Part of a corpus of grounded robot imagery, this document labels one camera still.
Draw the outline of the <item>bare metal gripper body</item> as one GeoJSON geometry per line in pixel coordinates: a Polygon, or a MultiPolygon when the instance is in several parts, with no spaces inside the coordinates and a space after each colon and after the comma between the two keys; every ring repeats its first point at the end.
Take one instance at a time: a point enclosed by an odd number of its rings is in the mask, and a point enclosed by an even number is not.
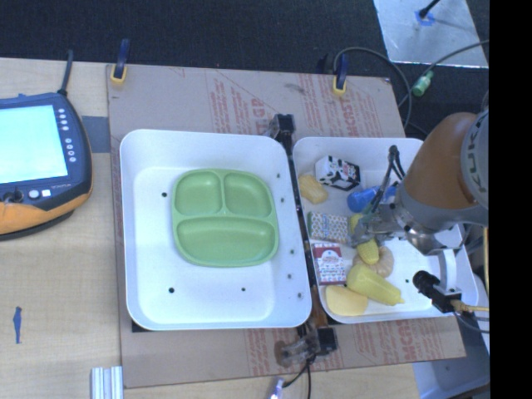
{"type": "Polygon", "coordinates": [[[382,204],[371,219],[371,233],[388,232],[392,238],[405,240],[424,255],[441,251],[436,231],[413,218],[401,204],[382,204]]]}

